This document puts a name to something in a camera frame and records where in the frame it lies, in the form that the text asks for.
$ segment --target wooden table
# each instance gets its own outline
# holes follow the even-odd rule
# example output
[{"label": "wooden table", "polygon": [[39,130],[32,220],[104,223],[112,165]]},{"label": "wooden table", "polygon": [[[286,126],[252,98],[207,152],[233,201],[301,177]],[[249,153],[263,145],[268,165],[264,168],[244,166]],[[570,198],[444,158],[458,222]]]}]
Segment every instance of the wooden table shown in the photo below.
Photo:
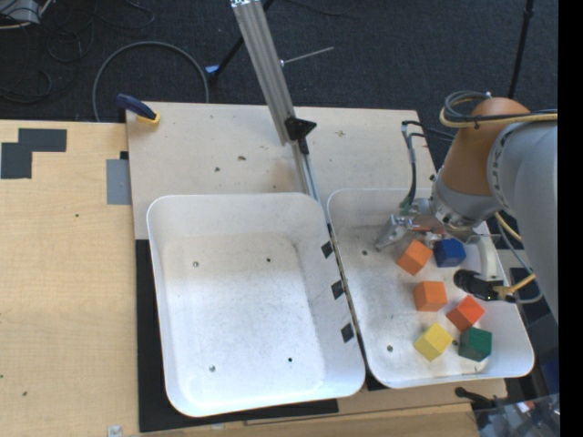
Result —
[{"label": "wooden table", "polygon": [[[177,106],[155,107],[168,117]],[[213,106],[189,108],[207,115]],[[267,107],[241,108],[269,118]],[[325,183],[321,193],[337,186],[329,178],[331,154],[339,157],[340,148],[347,157],[343,166],[357,167],[354,151],[366,142],[388,150],[379,168],[356,174],[361,185],[370,186],[377,176],[379,187],[387,180],[396,188],[408,187],[400,124],[417,119],[414,111],[306,107],[296,113],[319,124],[309,139],[316,179]],[[356,128],[365,132],[375,125],[385,134],[376,141],[366,134],[359,139],[355,133]],[[133,208],[108,204],[107,198],[107,161],[128,151],[128,126],[0,121],[0,142],[17,142],[21,128],[65,129],[66,151],[35,151],[31,178],[0,179],[0,435],[100,437],[108,429],[113,432],[111,426],[121,426],[118,435],[124,437],[140,435],[136,203]],[[130,167],[133,153],[130,150]],[[394,165],[390,173],[382,173],[386,159]],[[420,177],[428,179],[433,165],[426,147],[417,148],[417,160]],[[338,400],[340,411],[334,415],[229,422],[148,435],[477,436],[470,403],[455,396],[456,385],[381,391],[364,387]],[[488,398],[506,396],[502,379],[472,381],[468,388]]]}]

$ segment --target black cable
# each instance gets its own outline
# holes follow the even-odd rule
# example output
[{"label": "black cable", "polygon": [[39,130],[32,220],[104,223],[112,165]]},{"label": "black cable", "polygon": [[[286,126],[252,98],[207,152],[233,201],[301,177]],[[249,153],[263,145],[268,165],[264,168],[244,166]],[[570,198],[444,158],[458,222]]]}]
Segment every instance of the black cable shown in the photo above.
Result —
[{"label": "black cable", "polygon": [[144,42],[136,42],[134,44],[129,44],[128,46],[123,46],[121,47],[119,50],[117,50],[116,52],[114,52],[112,55],[110,55],[107,60],[103,63],[103,65],[99,68],[99,71],[97,72],[97,75],[95,77],[95,81],[93,83],[93,95],[91,97],[91,101],[93,103],[93,112],[95,114],[95,118],[97,121],[101,121],[99,119],[99,114],[97,113],[97,85],[99,83],[99,79],[101,78],[101,75],[103,73],[103,71],[105,70],[106,66],[109,64],[109,62],[111,60],[113,60],[116,56],[118,56],[119,54],[129,50],[130,48],[134,48],[134,47],[138,47],[138,46],[161,46],[161,47],[165,47],[165,48],[169,48],[170,50],[174,50],[175,52],[178,52],[179,54],[181,54],[182,56],[185,56],[192,65],[194,65],[199,74],[200,77],[202,78],[202,84],[204,85],[204,91],[205,91],[205,102],[208,104],[210,101],[210,95],[209,95],[209,84],[207,83],[207,78],[205,77],[204,71],[202,71],[202,68],[200,67],[200,65],[198,64],[198,62],[189,54],[187,54],[184,50],[182,50],[181,48],[178,48],[176,46],[173,46],[171,44],[167,44],[165,42],[157,42],[157,41],[144,41]]},{"label": "black cable", "polygon": [[10,8],[10,5],[13,5],[15,2],[17,2],[18,0],[12,0],[12,2],[9,2],[6,6],[3,6],[2,8],[0,8],[0,13],[5,11],[6,8]]},{"label": "black cable", "polygon": [[507,119],[507,118],[529,119],[529,118],[537,116],[537,115],[556,114],[557,113],[557,109],[551,108],[551,109],[545,109],[545,110],[534,110],[532,112],[523,113],[523,114],[472,116],[472,115],[464,115],[464,114],[458,112],[454,108],[454,106],[457,106],[459,104],[463,104],[465,102],[476,102],[476,101],[482,101],[482,100],[489,99],[489,98],[492,98],[489,93],[483,93],[483,92],[478,92],[478,91],[463,90],[463,91],[454,92],[445,98],[444,118],[447,121],[450,121],[452,123],[468,123],[468,122],[477,123],[478,121],[503,120],[503,119]]},{"label": "black cable", "polygon": [[319,13],[321,15],[327,15],[327,16],[344,16],[350,12],[352,12],[352,10],[354,10],[354,8],[356,8],[358,5],[360,5],[364,0],[359,0],[356,4],[354,4],[353,6],[351,6],[350,8],[348,8],[345,11],[342,11],[340,13],[332,13],[332,12],[327,12],[327,11],[323,11],[320,8],[317,8],[315,6],[311,6],[308,4],[305,4],[304,2],[299,2],[297,0],[285,0],[286,2],[290,2],[293,3],[295,5],[299,5],[299,6],[303,6],[304,8],[307,8],[311,11],[314,11],[316,13]]},{"label": "black cable", "polygon": [[[22,72],[16,77],[14,82],[10,82],[10,86],[0,86],[0,97],[10,102],[31,104],[44,100],[49,96],[54,96],[67,91],[79,75],[80,65],[78,62],[87,56],[94,46],[97,20],[116,29],[125,31],[143,29],[154,21],[154,14],[147,8],[137,5],[130,0],[122,1],[126,5],[130,5],[133,8],[146,13],[148,15],[148,21],[137,26],[118,25],[114,22],[108,21],[97,13],[100,2],[99,0],[84,0],[84,2],[88,2],[91,5],[91,9],[71,6],[66,0],[54,0],[53,4],[58,3],[58,5],[51,6],[52,15],[50,18],[47,18],[46,15],[40,15],[40,8],[36,11],[39,21],[41,21],[41,24],[38,26],[40,26],[40,28],[47,34],[46,52],[48,55],[59,63],[70,64],[76,62],[73,75],[65,85],[58,90],[55,90],[53,79],[48,72],[44,69],[38,69],[38,74],[46,80],[46,89],[44,89],[43,92],[36,94],[24,93],[18,90],[30,68],[30,36],[26,30],[26,27],[29,24],[16,21],[10,15],[3,15],[6,20],[11,21],[10,25],[13,25],[15,28],[20,27],[23,29],[26,36],[26,49],[24,51],[25,63]],[[80,22],[78,21],[80,18],[77,18],[77,21],[75,21],[74,16],[77,14],[88,15],[88,18]],[[65,52],[67,52],[66,56],[57,53],[58,47],[65,49]]]},{"label": "black cable", "polygon": [[[505,230],[502,228],[502,225],[500,224],[500,221],[499,220],[496,220],[496,224],[497,224],[497,227],[498,227],[498,233],[502,237],[502,240],[506,243],[506,245],[508,246],[508,249],[512,252],[512,254],[514,255],[514,257],[517,258],[518,262],[520,262],[520,265],[523,267],[523,269],[527,271],[527,274],[528,275],[530,275],[533,272],[533,270],[520,257],[520,255],[518,254],[517,250],[513,246],[512,242],[508,239],[508,236],[506,235]],[[520,297],[520,294],[517,293],[517,298],[514,298],[514,299],[508,299],[508,298],[506,298],[506,300],[511,300],[511,301],[514,301],[514,302],[516,302],[518,304],[533,304],[535,302],[539,302],[540,300],[542,300],[542,298],[543,298],[544,295],[543,295],[543,292],[540,289],[540,287],[537,287],[537,288],[538,288],[538,294],[536,296],[533,296],[532,298],[523,299],[523,298]]]},{"label": "black cable", "polygon": [[407,125],[416,125],[417,127],[421,127],[424,131],[430,131],[431,133],[434,133],[436,135],[441,136],[441,137],[433,137],[433,136],[425,135],[425,137],[427,137],[427,139],[439,139],[439,140],[451,143],[455,138],[455,135],[452,135],[450,133],[446,133],[445,131],[440,131],[439,129],[434,129],[434,128],[428,127],[422,123],[419,123],[418,121],[408,120]]},{"label": "black cable", "polygon": [[415,199],[415,193],[417,191],[417,165],[415,164],[414,160],[413,141],[411,140],[411,137],[424,137],[424,135],[420,133],[407,134],[407,125],[411,123],[413,122],[404,121],[401,123],[401,133],[404,138],[404,143],[407,145],[409,162],[411,163],[411,187],[409,188],[409,192],[405,196],[404,200],[401,202],[401,208],[403,208],[405,205],[410,206],[413,203]]},{"label": "black cable", "polygon": [[508,98],[514,98],[514,93],[517,88],[518,74],[520,72],[520,65],[522,63],[522,55],[525,51],[525,43],[527,41],[528,23],[534,14],[533,4],[535,0],[527,0],[527,5],[523,10],[522,29],[520,31],[520,40],[518,41],[517,57],[514,62],[514,71],[510,79],[510,88],[508,89]]},{"label": "black cable", "polygon": [[[265,2],[265,4],[263,4],[263,11],[269,10],[270,6],[273,4],[274,1],[275,0],[267,0]],[[210,75],[211,81],[216,81],[219,78],[220,73],[222,73],[222,71],[229,64],[229,62],[232,60],[232,58],[235,56],[235,54],[237,54],[239,49],[243,46],[244,42],[245,41],[243,40],[243,37],[242,36],[239,37],[239,39],[237,40],[235,45],[230,49],[229,53],[227,55],[225,55],[225,57],[219,63],[219,66],[217,67],[217,69],[215,71],[213,71],[212,74]]]},{"label": "black cable", "polygon": [[18,11],[27,11],[27,12],[30,12],[34,15],[38,15],[37,11],[32,10],[31,8],[28,8],[26,6],[15,6],[14,8],[11,8],[9,12],[4,12],[4,13],[0,14],[0,18],[13,20],[14,23],[11,22],[10,26],[14,26],[15,28],[16,28],[16,26],[22,27],[22,26],[30,25],[30,23],[31,23],[30,21],[22,21],[19,19],[15,19],[12,16],[12,13],[16,13]]}]

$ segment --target plastic tray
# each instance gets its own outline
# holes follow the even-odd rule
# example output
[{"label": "plastic tray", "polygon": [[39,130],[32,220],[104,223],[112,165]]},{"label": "plastic tray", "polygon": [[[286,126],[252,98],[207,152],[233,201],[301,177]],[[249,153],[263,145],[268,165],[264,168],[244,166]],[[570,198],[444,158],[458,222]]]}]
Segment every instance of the plastic tray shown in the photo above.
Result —
[{"label": "plastic tray", "polygon": [[364,362],[323,209],[164,196],[147,216],[166,391],[193,417],[352,395]]},{"label": "plastic tray", "polygon": [[[503,301],[477,300],[486,313],[475,326],[492,332],[492,352],[484,360],[459,356],[454,344],[433,361],[414,348],[414,341],[433,322],[459,340],[460,332],[445,315],[467,293],[453,283],[453,276],[459,268],[479,271],[480,259],[477,247],[466,245],[467,256],[459,268],[439,268],[432,257],[412,276],[396,265],[410,239],[403,238],[377,251],[376,238],[390,215],[398,213],[399,203],[407,192],[408,189],[343,189],[334,192],[328,201],[371,373],[381,384],[396,389],[528,374],[534,365],[534,353],[527,331],[517,305]],[[428,196],[428,192],[419,190],[418,195]],[[486,223],[479,229],[489,234]],[[504,278],[499,260],[497,266],[498,275]],[[415,308],[413,287],[425,279],[445,283],[449,302],[438,312],[420,312]]]}]

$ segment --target metal rod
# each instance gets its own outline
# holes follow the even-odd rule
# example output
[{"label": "metal rod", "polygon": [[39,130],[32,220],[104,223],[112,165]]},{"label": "metal rod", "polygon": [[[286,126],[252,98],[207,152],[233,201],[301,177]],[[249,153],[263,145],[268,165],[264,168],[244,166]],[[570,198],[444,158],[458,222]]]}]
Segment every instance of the metal rod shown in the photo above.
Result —
[{"label": "metal rod", "polygon": [[288,63],[291,63],[291,62],[297,62],[298,60],[303,60],[304,58],[307,58],[308,56],[323,54],[324,52],[328,52],[329,50],[332,50],[332,49],[334,49],[334,47],[323,48],[322,50],[316,50],[315,52],[310,52],[309,54],[306,54],[306,55],[296,56],[295,58],[290,58],[289,60],[282,60],[281,67],[284,67]]},{"label": "metal rod", "polygon": [[[263,6],[264,10],[267,11],[271,4],[274,2],[275,0],[267,0],[265,2],[265,5]],[[235,56],[235,54],[239,51],[240,47],[243,45],[243,38],[240,37],[239,40],[235,43],[235,45],[232,47],[232,49],[229,51],[229,53],[223,58],[223,60],[219,63],[219,67],[217,69],[214,69],[212,71],[212,73],[210,74],[210,80],[216,80],[220,73],[222,73],[222,71],[225,69],[225,67],[229,64],[229,62],[231,61],[231,59]]]},{"label": "metal rod", "polygon": [[261,0],[230,0],[240,31],[249,51],[255,74],[271,112],[273,123],[280,137],[281,145],[291,144],[296,166],[302,177],[303,190],[320,202],[318,189],[312,173],[310,157],[302,152],[307,150],[305,137],[290,140],[285,120],[295,118],[292,98],[281,69],[281,61],[275,51],[271,31],[267,24]]},{"label": "metal rod", "polygon": [[520,71],[520,65],[522,63],[522,54],[525,50],[525,42],[527,41],[527,31],[528,23],[530,18],[534,14],[532,8],[535,0],[527,0],[527,6],[524,11],[524,18],[522,21],[522,31],[520,33],[520,41],[518,43],[517,58],[514,63],[514,73],[512,74],[512,80],[510,81],[510,89],[508,90],[508,98],[514,98],[515,89],[517,87],[518,72]]}]

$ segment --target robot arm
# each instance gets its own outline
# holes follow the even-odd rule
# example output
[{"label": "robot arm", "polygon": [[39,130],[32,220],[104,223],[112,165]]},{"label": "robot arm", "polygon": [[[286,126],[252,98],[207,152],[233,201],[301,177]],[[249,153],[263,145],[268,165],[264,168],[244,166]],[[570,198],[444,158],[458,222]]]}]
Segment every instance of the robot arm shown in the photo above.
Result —
[{"label": "robot arm", "polygon": [[[429,219],[429,227],[477,244],[482,271],[459,270],[455,284],[491,300],[496,299],[492,288],[501,284],[492,280],[496,272],[488,254],[493,243],[480,238],[474,228],[503,209],[517,220],[537,284],[558,322],[556,112],[529,112],[514,100],[486,97],[472,111],[467,127],[449,121],[444,110],[441,120],[459,129],[431,197],[416,200],[409,221],[427,225]],[[394,225],[389,227],[377,240],[378,249],[394,242],[387,235],[397,233]]]}]

